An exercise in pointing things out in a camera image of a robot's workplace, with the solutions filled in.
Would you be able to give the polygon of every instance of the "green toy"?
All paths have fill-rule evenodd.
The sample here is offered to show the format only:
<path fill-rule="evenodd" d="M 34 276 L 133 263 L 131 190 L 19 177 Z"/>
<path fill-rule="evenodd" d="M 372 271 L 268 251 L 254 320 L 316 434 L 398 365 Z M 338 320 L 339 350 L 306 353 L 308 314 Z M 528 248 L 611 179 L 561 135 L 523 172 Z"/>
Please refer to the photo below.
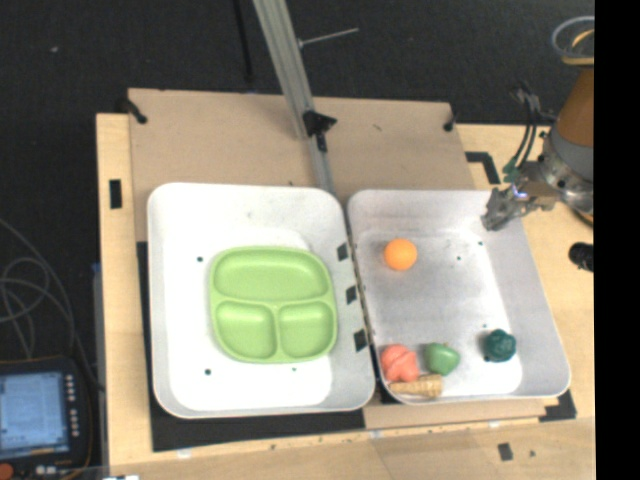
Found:
<path fill-rule="evenodd" d="M 484 354 L 487 361 L 502 363 L 511 359 L 516 353 L 516 339 L 511 334 L 496 329 L 484 340 Z"/>
<path fill-rule="evenodd" d="M 460 354 L 442 343 L 429 343 L 424 349 L 424 360 L 430 372 L 449 375 L 460 363 Z"/>

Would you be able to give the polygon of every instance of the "orange ball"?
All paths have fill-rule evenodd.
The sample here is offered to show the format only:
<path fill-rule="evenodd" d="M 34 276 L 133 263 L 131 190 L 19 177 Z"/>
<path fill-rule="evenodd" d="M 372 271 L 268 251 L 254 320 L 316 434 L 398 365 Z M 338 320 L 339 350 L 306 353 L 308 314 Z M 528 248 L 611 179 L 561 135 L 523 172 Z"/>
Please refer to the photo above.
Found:
<path fill-rule="evenodd" d="M 384 261 L 394 270 L 408 270 L 418 259 L 418 249 L 406 238 L 395 238 L 384 248 Z"/>

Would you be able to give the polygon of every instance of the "metal tray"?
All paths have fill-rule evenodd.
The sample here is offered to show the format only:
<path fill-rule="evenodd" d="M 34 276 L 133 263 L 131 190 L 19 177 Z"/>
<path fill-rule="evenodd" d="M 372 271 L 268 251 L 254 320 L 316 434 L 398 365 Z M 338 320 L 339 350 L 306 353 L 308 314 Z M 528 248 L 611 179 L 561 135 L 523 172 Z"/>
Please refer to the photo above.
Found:
<path fill-rule="evenodd" d="M 338 201 L 315 188 L 171 183 L 148 201 L 153 386 L 180 418 L 354 410 L 373 394 L 364 316 Z M 297 248 L 317 255 L 335 293 L 338 329 L 328 354 L 285 364 L 239 361 L 215 339 L 208 274 L 236 247 Z"/>
<path fill-rule="evenodd" d="M 407 404 L 551 397 L 570 379 L 553 317 L 520 221 L 486 231 L 489 192 L 366 190 L 348 203 L 348 219 L 376 353 L 393 343 L 417 352 L 447 343 L 461 355 L 443 377 L 442 396 L 395 395 Z M 384 264 L 397 237 L 417 246 L 407 271 Z M 517 339 L 509 361 L 485 360 L 482 340 L 496 328 Z"/>

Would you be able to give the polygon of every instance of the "black clip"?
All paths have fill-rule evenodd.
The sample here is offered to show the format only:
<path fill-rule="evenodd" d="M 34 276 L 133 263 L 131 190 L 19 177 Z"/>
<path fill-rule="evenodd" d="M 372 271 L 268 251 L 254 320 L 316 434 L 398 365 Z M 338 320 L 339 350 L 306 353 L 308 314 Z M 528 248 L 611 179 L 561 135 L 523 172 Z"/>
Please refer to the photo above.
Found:
<path fill-rule="evenodd" d="M 136 121 L 140 124 L 145 124 L 148 119 L 147 116 L 142 115 L 140 109 L 128 98 L 119 98 L 116 101 L 116 112 L 123 114 L 132 114 L 136 118 Z"/>
<path fill-rule="evenodd" d="M 569 249 L 569 259 L 578 265 L 578 268 L 593 272 L 593 244 L 573 244 Z"/>
<path fill-rule="evenodd" d="M 318 149 L 323 153 L 327 152 L 327 141 L 324 136 L 325 132 L 338 122 L 333 117 L 323 116 L 313 110 L 307 110 L 303 115 L 305 128 L 307 129 L 307 135 L 312 137 L 315 135 L 318 143 Z"/>
<path fill-rule="evenodd" d="M 442 129 L 445 132 L 450 132 L 451 130 L 453 130 L 453 127 L 455 126 L 457 120 L 458 120 L 458 113 L 452 112 L 451 118 L 442 126 Z"/>

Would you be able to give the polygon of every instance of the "divided plate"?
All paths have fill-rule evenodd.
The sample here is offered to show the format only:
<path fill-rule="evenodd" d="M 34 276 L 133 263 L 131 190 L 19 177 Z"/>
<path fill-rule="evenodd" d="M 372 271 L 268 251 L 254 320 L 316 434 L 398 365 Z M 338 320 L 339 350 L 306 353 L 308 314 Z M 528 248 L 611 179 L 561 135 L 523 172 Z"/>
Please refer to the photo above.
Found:
<path fill-rule="evenodd" d="M 219 254 L 210 274 L 218 341 L 241 361 L 310 361 L 335 344 L 338 321 L 329 271 L 316 255 L 287 247 Z"/>

